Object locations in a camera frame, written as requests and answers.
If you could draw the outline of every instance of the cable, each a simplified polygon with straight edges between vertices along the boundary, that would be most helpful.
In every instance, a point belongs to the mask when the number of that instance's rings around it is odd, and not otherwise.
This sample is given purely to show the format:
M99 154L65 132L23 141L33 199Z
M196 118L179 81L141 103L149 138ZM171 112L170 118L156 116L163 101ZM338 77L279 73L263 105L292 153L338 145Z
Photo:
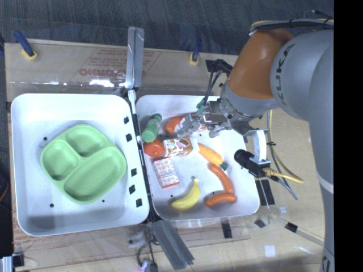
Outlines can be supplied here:
M214 85L215 85L215 83L216 83L216 81L217 81L217 79L220 77L220 75L223 73L223 71L222 70L219 70L217 73L216 73L216 75L214 76L214 79L213 79L213 81L212 81L212 83L211 84L208 84L208 89L207 89L207 93L206 93L206 95L205 95L205 97L204 97L204 105L206 105L206 102L208 101L208 98L209 98L209 96L210 96L210 92L212 91L212 89L213 89L213 87L214 87Z
M293 181L298 182L300 184L304 182L301 178L296 178L295 176L290 176L290 175L283 174L281 172L278 172L278 171L272 169L271 167L262 168L262 171L265 172L267 175L280 176L280 177L283 177L283 178L293 180Z
M140 260L140 255L142 253L142 250L144 250L146 248L147 245L150 244L150 241L147 241L143 246L141 246L139 248L139 250L137 251L137 254L136 254L136 260L137 260L137 263L140 265L140 267L142 267L142 262Z
M150 241L147 241L143 246L141 246L139 248L139 250L137 251L136 260L137 260L137 263L140 265L140 267L142 267L142 262L140 260L140 255L141 255L142 251L146 248L147 245L149 245L149 247L150 247L150 253L151 253L151 257L153 259L153 264L155 263L154 253L153 253L153 249L151 247L151 243L153 243L154 245L160 245L159 242L157 242L156 238L153 237Z
M263 20L254 22L251 24L250 33L251 36L258 30L271 30L277 28L295 28L295 27L318 27L321 26L323 29L334 29L334 20L331 19L331 16L327 16L326 14L315 10L315 13L320 13L325 15L326 19L290 19L290 20Z
M268 128L268 132L267 132L267 135L268 135L268 140L269 142L273 142L272 141L272 132L271 132L271 126L272 126L272 110L270 110L268 113L267 113L267 128ZM282 162L282 160L279 158L279 156L277 155L277 152L275 150L275 148L273 147L272 144L269 145L270 146L270 149L271 149L271 155L272 155L272 159L276 165L276 168L278 170L279 173L282 174L281 172L281 169L280 167L278 166L277 162L280 163L280 165L283 167L284 170L287 171L287 173L292 176L293 178L295 178L295 181L297 182L300 182L300 181L303 181L300 177L298 177L297 175L295 175L292 171L290 171L286 165Z
M206 105L206 102L208 101L208 97L210 94L210 90L211 90L211 85L212 85L212 79L213 79L213 74L214 74L214 70L216 69L216 65L212 64L212 69L210 71L210 76L209 76L209 81L208 81L208 87L206 89L206 93L204 96L204 105Z
M324 12L321 12L321 11L319 11L319 10L317 10L317 9L307 10L307 11L304 13L304 15L303 15L303 18L304 18L304 19L305 19L306 14L307 14L307 13L309 13L309 12L311 12L311 13L313 13L313 14L322 14L322 15L324 15L326 18L331 19L331 16L329 16L328 14L325 14Z

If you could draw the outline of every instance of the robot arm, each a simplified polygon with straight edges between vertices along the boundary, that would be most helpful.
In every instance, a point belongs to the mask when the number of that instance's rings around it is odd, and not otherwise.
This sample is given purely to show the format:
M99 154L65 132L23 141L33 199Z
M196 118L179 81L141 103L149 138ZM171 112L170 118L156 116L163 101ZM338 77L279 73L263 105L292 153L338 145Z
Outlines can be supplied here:
M323 272L335 271L333 29L296 37L283 28L255 32L238 56L220 98L204 102L200 117L190 116L178 133L182 137L205 124L211 137L229 129L247 136L254 131L249 122L274 108L307 121L324 204Z

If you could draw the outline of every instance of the green plate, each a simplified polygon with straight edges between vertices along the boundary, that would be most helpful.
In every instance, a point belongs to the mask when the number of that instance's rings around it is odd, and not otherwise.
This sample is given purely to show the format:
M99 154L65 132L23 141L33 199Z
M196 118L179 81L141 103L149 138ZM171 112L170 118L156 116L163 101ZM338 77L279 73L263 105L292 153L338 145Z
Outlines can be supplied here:
M127 169L126 158L117 146L86 124L74 126L49 142L40 163L52 183L76 203L95 201Z

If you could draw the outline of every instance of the toy sausage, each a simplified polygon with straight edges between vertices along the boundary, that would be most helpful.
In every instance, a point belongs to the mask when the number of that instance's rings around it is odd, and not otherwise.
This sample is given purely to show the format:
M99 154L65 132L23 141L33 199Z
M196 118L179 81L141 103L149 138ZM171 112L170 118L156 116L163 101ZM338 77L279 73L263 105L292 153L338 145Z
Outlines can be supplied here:
M209 166L209 170L212 171L216 176L218 176L218 178L222 181L225 192L234 193L233 184L227 174L225 174L222 169L220 169L215 164L211 164Z
M213 207L220 202L235 202L237 200L237 196L233 193L219 193L215 194L211 198L208 198L205 202L205 205L208 207Z

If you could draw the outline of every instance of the plastic banana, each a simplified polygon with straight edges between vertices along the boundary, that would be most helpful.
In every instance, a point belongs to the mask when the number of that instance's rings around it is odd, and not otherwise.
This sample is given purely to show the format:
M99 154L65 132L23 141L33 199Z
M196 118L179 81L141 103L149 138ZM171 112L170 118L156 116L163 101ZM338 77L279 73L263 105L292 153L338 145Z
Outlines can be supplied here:
M201 192L198 185L198 179L194 178L194 184L189 193L185 197L173 202L171 207L179 211L188 210L197 203L200 194Z

